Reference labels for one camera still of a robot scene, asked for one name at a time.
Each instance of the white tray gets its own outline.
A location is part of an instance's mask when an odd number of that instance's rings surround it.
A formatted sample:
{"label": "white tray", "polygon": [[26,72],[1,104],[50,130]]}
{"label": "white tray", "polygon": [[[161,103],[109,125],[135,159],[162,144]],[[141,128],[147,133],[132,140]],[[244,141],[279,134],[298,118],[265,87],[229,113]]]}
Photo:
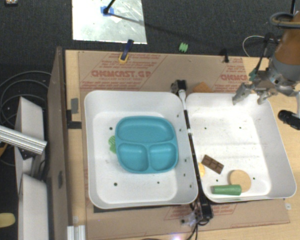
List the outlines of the white tray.
{"label": "white tray", "polygon": [[[249,95],[233,105],[233,94],[193,93],[186,99],[198,162],[208,155],[224,165],[221,174],[205,168],[203,191],[217,203],[288,198],[297,186],[271,105]],[[251,188],[240,196],[212,194],[211,186],[228,185],[232,170],[243,170]]]}
{"label": "white tray", "polygon": [[[90,92],[84,100],[88,189],[91,202],[102,209],[181,205],[193,202],[198,185],[180,99],[169,92]],[[117,123],[129,116],[155,116],[174,127],[178,163],[164,173],[138,174],[123,169],[108,140]]]}

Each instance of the round beige disc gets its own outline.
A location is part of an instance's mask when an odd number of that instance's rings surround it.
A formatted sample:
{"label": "round beige disc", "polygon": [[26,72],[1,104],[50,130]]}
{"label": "round beige disc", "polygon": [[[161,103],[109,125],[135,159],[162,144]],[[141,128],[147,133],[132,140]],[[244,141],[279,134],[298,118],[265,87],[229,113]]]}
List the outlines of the round beige disc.
{"label": "round beige disc", "polygon": [[251,179],[243,170],[233,170],[230,172],[229,181],[231,185],[240,185],[242,192],[247,192],[251,188]]}

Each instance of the metal base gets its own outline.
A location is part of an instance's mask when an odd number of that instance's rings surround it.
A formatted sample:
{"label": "metal base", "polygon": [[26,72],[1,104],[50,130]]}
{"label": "metal base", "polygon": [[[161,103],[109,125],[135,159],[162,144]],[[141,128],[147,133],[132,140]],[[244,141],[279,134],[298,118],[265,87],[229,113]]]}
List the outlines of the metal base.
{"label": "metal base", "polygon": [[147,44],[141,0],[116,0],[109,13],[102,8],[111,0],[72,0],[73,39]]}

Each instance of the green object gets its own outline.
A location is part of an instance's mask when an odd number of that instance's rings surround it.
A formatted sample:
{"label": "green object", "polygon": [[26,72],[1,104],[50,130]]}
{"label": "green object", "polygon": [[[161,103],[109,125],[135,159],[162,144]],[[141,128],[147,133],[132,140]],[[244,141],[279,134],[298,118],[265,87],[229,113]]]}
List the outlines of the green object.
{"label": "green object", "polygon": [[187,50],[188,50],[188,44],[182,42],[179,46],[179,51],[185,53],[187,52]]}
{"label": "green object", "polygon": [[257,76],[257,69],[255,68],[254,70],[252,70],[250,73],[249,73],[249,81],[253,81],[255,80],[255,77]]}
{"label": "green object", "polygon": [[212,193],[216,195],[240,196],[240,185],[219,185],[211,187]]}
{"label": "green object", "polygon": [[108,140],[108,143],[110,145],[110,151],[116,154],[117,153],[117,150],[116,150],[116,137],[111,136],[110,139]]}

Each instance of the blue clip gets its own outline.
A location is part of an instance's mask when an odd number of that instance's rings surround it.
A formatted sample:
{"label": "blue clip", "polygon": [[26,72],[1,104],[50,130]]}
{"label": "blue clip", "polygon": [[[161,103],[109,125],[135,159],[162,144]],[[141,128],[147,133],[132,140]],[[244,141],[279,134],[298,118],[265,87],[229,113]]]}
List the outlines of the blue clip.
{"label": "blue clip", "polygon": [[126,43],[125,47],[124,47],[124,50],[123,52],[120,54],[120,57],[119,57],[119,62],[120,63],[126,63],[127,60],[128,60],[128,52],[131,50],[132,46],[134,44],[134,41],[129,39],[128,42]]}
{"label": "blue clip", "polygon": [[104,9],[106,9],[106,8],[107,8],[106,6],[101,6],[101,7],[100,7],[101,13],[102,13],[102,15],[103,15],[104,17],[109,17],[109,16],[115,14],[115,10],[114,10],[112,7],[110,7],[110,9],[109,9],[109,11],[108,11],[107,14],[104,14]]}

